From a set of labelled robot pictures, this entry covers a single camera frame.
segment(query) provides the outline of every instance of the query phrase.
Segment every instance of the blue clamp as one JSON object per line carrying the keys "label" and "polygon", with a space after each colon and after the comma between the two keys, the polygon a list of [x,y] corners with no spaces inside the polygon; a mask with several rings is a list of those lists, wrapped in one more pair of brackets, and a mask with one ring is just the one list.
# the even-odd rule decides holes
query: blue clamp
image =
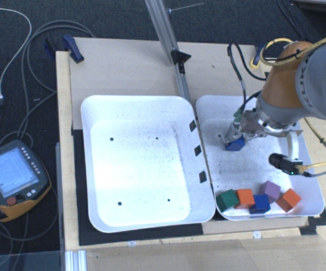
{"label": "blue clamp", "polygon": [[76,41],[73,39],[73,37],[69,34],[66,34],[63,37],[63,44],[65,47],[71,51],[70,57],[76,62],[80,63],[81,61],[84,61],[84,57],[81,55],[79,48],[77,48]]}

